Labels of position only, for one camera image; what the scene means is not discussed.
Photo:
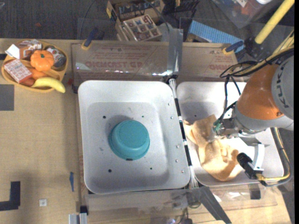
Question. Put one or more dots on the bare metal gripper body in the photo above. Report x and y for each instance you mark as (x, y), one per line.
(227, 127)

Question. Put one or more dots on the orange cloth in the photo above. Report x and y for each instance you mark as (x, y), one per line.
(211, 155)

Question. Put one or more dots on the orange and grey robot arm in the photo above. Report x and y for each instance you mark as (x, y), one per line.
(259, 97)

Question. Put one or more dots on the white plastic tray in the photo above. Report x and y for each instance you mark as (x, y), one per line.
(201, 97)
(98, 136)

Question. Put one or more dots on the teal bowl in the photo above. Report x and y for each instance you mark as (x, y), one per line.
(129, 140)

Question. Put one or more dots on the yellow divided plate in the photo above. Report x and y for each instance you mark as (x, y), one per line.
(57, 74)

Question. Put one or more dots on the yellow banana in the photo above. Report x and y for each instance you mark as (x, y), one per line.
(50, 82)

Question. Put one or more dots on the small can with red print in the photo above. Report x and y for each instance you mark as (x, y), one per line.
(57, 56)

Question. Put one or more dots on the orange pumpkin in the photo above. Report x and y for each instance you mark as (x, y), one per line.
(42, 60)

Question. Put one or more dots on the orange carrot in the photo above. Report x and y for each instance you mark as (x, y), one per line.
(36, 74)

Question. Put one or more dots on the red and white carton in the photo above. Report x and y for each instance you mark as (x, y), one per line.
(17, 71)

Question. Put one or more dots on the white and brown carton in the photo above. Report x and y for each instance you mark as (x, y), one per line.
(23, 50)

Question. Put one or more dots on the black cylinder on white bracket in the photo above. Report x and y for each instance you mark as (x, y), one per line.
(247, 163)

